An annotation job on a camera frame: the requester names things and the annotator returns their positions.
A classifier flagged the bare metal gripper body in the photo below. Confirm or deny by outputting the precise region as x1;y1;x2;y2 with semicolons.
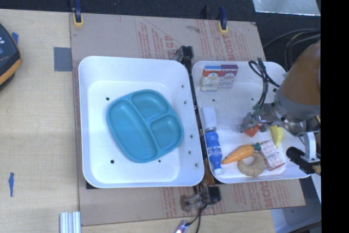
255;103;308;135

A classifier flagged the orange red block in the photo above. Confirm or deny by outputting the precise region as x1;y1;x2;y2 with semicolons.
243;123;262;138

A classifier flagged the yellow banana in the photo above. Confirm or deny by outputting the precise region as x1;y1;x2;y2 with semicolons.
269;124;285;149

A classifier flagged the white plastic tray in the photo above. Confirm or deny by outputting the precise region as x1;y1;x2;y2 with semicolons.
77;55;206;189
191;60;312;184

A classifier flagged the orange and white packet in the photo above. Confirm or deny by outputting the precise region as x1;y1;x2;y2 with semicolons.
258;140;286;171

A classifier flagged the orange carrot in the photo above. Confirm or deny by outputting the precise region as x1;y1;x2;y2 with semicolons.
221;142;262;165

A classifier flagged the blue bottle white cap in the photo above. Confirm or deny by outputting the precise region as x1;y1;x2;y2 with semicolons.
204;130;225;176

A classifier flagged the beige doughnut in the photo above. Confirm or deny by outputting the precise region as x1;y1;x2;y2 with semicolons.
237;152;266;178

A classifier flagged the purple and white carton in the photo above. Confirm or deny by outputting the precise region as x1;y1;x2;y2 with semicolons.
218;64;239;89

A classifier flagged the thin black rod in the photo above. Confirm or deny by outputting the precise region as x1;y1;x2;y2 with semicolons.
183;58;209;186

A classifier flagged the orange and white carton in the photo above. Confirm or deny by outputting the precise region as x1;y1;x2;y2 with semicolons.
200;65;223;92

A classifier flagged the blue divided plate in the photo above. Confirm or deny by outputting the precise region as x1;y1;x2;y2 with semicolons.
106;89;184;164

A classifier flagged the brown cardboard board red print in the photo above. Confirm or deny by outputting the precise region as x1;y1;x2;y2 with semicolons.
69;13;307;226

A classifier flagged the black cylinder on white bracket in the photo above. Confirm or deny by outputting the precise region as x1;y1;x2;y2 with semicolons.
286;130;321;175

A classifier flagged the black block with thin wires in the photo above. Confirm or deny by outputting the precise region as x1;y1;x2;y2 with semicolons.
173;45;195;63
180;185;222;212

